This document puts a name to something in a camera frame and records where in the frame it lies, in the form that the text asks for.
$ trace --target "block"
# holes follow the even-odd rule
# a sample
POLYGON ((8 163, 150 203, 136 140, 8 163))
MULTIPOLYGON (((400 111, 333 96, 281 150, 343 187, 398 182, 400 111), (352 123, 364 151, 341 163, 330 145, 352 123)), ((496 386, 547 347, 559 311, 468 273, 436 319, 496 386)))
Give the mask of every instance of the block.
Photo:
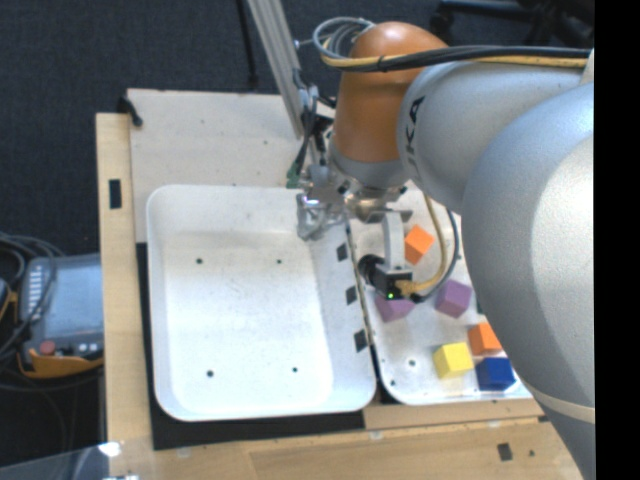
POLYGON ((449 279, 438 290, 436 310, 453 318, 459 318, 469 308, 472 292, 471 286, 449 279))
POLYGON ((433 235, 420 226, 413 226, 404 238, 404 257, 412 265, 417 265, 435 240, 433 235))
POLYGON ((375 303, 383 322, 404 318, 415 307, 415 303, 409 299, 387 299, 380 294, 376 295, 375 303))
POLYGON ((441 379, 459 377, 473 370, 473 359, 464 341, 447 343, 433 353, 433 362, 441 379))
POLYGON ((504 391, 516 381, 506 357, 485 357, 476 365, 476 376, 481 391, 504 391))
POLYGON ((494 354, 502 350, 502 345, 488 322, 475 325, 467 331, 471 352, 476 356, 494 354))

